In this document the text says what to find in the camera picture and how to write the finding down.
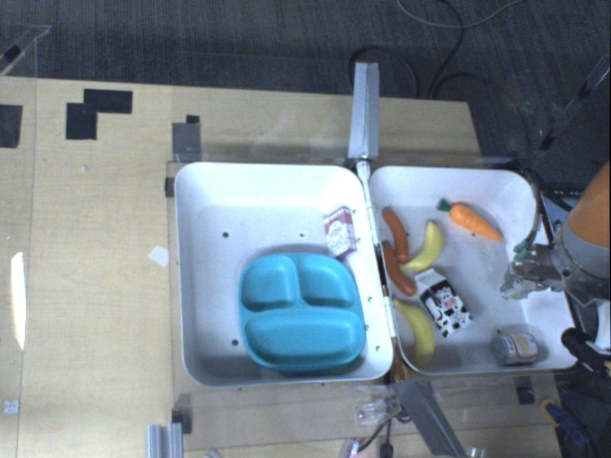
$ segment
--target wooden table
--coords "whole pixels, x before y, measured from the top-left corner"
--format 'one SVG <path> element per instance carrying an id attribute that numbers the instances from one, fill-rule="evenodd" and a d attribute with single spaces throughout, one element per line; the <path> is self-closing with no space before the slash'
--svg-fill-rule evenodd
<path id="1" fill-rule="evenodd" d="M 173 406 L 168 268 L 148 257 L 156 246 L 168 247 L 163 185 L 172 122 L 199 115 L 204 151 L 212 155 L 253 157 L 279 144 L 289 152 L 341 153 L 351 98 L 26 78 L 2 78 L 0 85 L 0 103 L 24 106 L 20 147 L 0 150 L 0 198 L 11 213 L 0 217 L 0 227 L 22 236 L 0 251 L 0 275 L 10 278 L 17 245 L 29 267 L 25 351 L 10 332 L 0 334 L 0 397 L 19 398 L 20 391 L 21 404 L 18 414 L 0 420 L 0 454 L 144 456 L 147 425 L 167 425 Z M 132 91 L 133 112 L 99 114 L 96 141 L 66 140 L 66 103 L 82 102 L 85 88 Z M 479 154 L 462 103 L 382 99 L 380 137 L 381 150 L 397 154 Z M 10 312 L 5 292 L 2 324 Z M 515 393 L 490 381 L 471 397 L 453 392 L 464 382 L 444 385 L 441 405 L 463 423 L 457 435 L 465 446 L 484 447 L 490 456 L 559 456 L 552 428 L 534 406 L 519 406 Z M 534 379 L 534 388 L 541 398 L 558 397 L 550 376 Z M 413 425 L 395 432 L 395 456 L 429 456 Z M 341 443 L 220 452 L 335 458 Z M 376 449 L 364 455 L 376 456 Z"/>

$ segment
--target gray carpet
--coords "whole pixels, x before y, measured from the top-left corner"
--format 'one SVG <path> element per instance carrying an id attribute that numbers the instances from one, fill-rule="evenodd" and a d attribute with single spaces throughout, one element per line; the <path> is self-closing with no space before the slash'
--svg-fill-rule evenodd
<path id="1" fill-rule="evenodd" d="M 448 0 L 472 22 L 510 0 Z M 424 18 L 454 24 L 434 0 L 402 0 Z M 565 134 L 537 151 L 558 113 L 609 53 L 611 0 L 528 0 L 467 29 L 438 98 L 469 102 L 484 154 L 512 156 L 548 185 L 582 186 L 609 158 L 609 78 Z M 424 96 L 459 31 L 403 14 L 395 0 L 0 0 L 0 45 L 30 24 L 43 77 L 350 94 L 348 61 L 382 48 L 385 96 Z"/>

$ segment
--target white sticker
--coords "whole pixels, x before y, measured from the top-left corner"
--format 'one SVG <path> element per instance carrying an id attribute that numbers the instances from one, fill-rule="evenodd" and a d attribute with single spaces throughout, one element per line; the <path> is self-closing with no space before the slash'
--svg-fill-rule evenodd
<path id="1" fill-rule="evenodd" d="M 4 413 L 5 414 L 18 414 L 19 413 L 19 401 L 4 401 Z"/>
<path id="2" fill-rule="evenodd" d="M 161 246 L 155 246 L 149 253 L 149 258 L 164 267 L 170 264 L 170 252 Z"/>

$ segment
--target cow print carton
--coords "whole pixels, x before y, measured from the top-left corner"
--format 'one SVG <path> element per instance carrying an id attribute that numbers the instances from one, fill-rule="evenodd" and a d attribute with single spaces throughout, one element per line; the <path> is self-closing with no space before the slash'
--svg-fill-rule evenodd
<path id="1" fill-rule="evenodd" d="M 416 275 L 420 301 L 427 308 L 437 329 L 447 338 L 473 318 L 448 281 L 432 268 Z"/>

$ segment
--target toy carrot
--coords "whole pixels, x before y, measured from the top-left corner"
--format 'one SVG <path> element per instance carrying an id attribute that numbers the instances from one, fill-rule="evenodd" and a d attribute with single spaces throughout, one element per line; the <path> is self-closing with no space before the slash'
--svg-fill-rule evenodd
<path id="1" fill-rule="evenodd" d="M 473 209 L 467 207 L 464 203 L 455 203 L 450 205 L 446 200 L 441 199 L 437 205 L 437 210 L 450 213 L 450 219 L 456 224 L 469 229 L 471 232 L 485 236 L 486 238 L 501 240 L 502 235 L 496 229 L 486 222 Z"/>

